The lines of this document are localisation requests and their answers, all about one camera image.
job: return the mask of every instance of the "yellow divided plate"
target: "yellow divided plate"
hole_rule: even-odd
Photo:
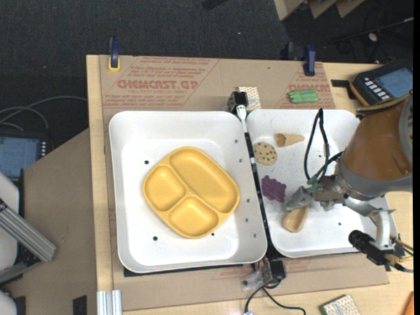
[[[165,156],[146,175],[149,206],[174,231],[200,238],[214,231],[238,206],[238,185],[203,151],[182,147]]]

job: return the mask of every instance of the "blue screen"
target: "blue screen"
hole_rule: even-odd
[[[375,83],[395,98],[406,95],[413,89],[413,73],[402,68],[375,79]]]
[[[37,139],[0,136],[0,171],[10,179],[17,179],[20,170],[37,161],[38,155]]]

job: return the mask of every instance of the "dark background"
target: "dark background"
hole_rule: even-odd
[[[0,121],[12,106],[86,98],[85,56],[106,54],[111,35],[119,37],[121,54],[277,60],[293,43],[297,59],[311,44],[322,62],[413,61],[413,22],[382,31],[375,44],[365,37],[340,46],[328,41],[413,16],[414,0],[366,0],[345,18],[332,6],[316,20],[303,4],[283,22],[273,0],[228,0],[211,10],[204,1],[0,0]],[[88,127],[85,101],[33,108],[48,121],[55,146]],[[7,122],[44,128],[30,112]],[[0,129],[11,128],[4,123]]]

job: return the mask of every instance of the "multimeter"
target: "multimeter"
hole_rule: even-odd
[[[365,106],[400,98],[413,89],[413,65],[407,60],[395,59],[377,69],[359,73],[350,88]]]
[[[16,182],[23,169],[47,155],[51,149],[47,133],[0,129],[0,171]]]

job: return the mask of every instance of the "table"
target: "table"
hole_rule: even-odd
[[[273,62],[274,65],[296,62]],[[360,103],[349,100],[345,89],[335,88],[331,79],[350,79],[372,65],[363,64],[323,64],[329,80],[333,100],[337,108],[355,112]],[[87,78],[89,92],[89,128],[91,134],[91,162],[93,180],[94,237],[96,250],[96,282],[99,291],[114,289],[112,274],[112,254],[108,215],[108,191],[106,184],[106,160],[104,156],[104,122],[102,118],[102,96],[100,92],[99,56],[87,57]],[[407,243],[413,243],[413,199],[409,193],[387,195],[391,208],[397,208],[394,219],[399,233]],[[306,309],[307,314],[319,314],[318,307],[344,294],[351,294],[362,314],[399,314],[405,309],[413,292],[413,274],[392,271],[388,274],[390,284],[356,289],[319,291],[278,297],[285,305],[296,305]],[[242,314],[245,300],[218,303],[193,304],[148,310],[125,312],[129,315],[140,314]],[[257,297],[251,309],[258,315],[273,314],[278,307],[266,297]],[[296,312],[284,311],[283,314]]]

